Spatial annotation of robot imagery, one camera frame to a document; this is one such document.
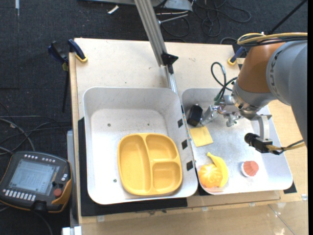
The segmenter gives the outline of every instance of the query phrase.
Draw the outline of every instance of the yellow sticky note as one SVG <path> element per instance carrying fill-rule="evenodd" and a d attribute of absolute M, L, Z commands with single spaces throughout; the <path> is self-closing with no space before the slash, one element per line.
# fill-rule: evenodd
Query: yellow sticky note
<path fill-rule="evenodd" d="M 189 132 L 196 147 L 213 143 L 211 134 L 206 126 L 192 128 Z"/>

